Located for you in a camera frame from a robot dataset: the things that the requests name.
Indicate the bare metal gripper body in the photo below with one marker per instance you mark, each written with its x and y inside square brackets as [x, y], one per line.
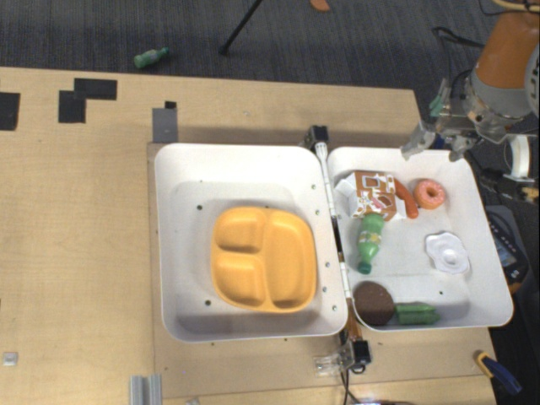
[472, 120]

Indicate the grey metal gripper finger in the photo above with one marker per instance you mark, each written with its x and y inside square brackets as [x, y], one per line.
[462, 146]
[419, 142]

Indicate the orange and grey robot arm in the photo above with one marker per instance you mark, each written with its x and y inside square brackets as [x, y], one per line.
[504, 57]

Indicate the pink doughnut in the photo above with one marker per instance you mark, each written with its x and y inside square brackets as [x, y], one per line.
[422, 198]

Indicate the orange sausage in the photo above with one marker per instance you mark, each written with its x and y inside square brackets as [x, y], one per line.
[408, 203]

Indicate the orange and white carton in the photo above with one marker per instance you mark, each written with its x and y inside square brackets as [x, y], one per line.
[373, 194]

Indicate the thin black and white rod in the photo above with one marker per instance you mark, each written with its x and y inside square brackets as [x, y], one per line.
[327, 184]

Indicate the green bottle with flower label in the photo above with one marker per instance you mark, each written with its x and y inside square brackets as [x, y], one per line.
[371, 236]

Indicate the white fried egg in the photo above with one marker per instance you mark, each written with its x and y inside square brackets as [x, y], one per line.
[447, 253]

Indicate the white plastic tray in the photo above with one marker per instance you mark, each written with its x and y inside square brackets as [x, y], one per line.
[190, 243]
[409, 251]

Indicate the brown round biscuit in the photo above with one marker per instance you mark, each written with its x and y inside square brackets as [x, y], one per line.
[373, 304]

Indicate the orange pizza slice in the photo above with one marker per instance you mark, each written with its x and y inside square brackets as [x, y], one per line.
[320, 4]

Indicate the green cucumber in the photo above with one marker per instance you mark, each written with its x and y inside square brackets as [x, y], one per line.
[415, 314]

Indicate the orange divided plate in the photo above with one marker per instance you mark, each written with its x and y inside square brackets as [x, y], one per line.
[287, 260]

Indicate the black pole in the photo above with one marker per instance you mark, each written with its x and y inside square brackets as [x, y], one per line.
[249, 17]

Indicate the green bottle with white label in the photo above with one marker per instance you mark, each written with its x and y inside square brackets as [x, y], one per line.
[148, 58]

